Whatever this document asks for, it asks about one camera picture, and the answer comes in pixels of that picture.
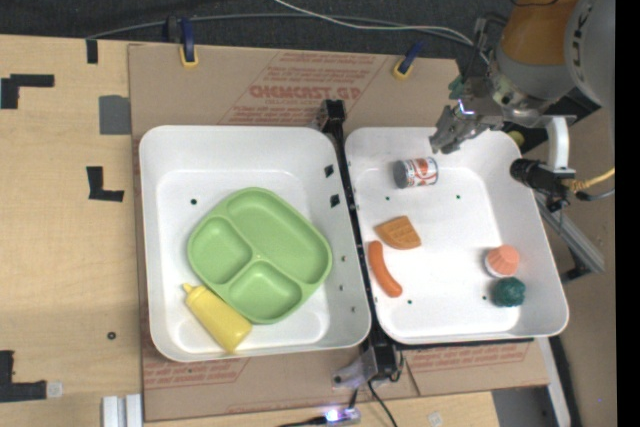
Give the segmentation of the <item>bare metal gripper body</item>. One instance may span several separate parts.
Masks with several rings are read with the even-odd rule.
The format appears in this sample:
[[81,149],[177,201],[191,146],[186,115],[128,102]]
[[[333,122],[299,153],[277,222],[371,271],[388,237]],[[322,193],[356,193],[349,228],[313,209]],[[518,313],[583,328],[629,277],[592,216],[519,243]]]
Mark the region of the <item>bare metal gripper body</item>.
[[491,128],[507,123],[537,127],[551,99],[529,91],[504,73],[458,78],[458,110],[463,119]]

